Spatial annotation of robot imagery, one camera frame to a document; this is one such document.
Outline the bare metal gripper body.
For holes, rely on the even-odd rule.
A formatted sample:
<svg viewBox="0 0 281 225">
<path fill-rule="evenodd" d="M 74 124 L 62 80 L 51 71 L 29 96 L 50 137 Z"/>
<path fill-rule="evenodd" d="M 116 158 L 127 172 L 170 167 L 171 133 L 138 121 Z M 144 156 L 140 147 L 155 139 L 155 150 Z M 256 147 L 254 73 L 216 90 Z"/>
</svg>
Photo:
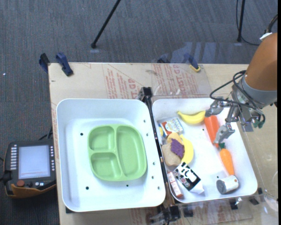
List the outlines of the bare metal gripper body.
<svg viewBox="0 0 281 225">
<path fill-rule="evenodd" d="M 225 124 L 220 127 L 220 132 L 234 132 L 233 122 L 239 122 L 245 131 L 263 127 L 265 115 L 258 107 L 259 104 L 245 91 L 243 85 L 234 84 L 230 98 L 217 97 L 216 101 L 217 106 L 229 108 Z"/>
</svg>

